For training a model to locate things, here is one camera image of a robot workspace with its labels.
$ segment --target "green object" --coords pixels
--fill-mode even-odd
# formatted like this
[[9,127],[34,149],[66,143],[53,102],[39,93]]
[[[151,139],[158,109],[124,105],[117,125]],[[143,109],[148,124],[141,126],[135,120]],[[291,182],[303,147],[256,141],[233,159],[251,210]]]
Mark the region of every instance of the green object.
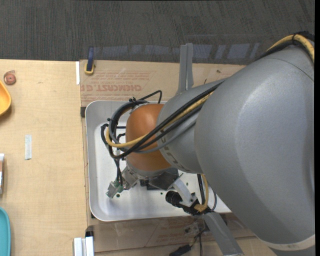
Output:
[[11,231],[9,217],[6,211],[0,207],[0,256],[10,256]]

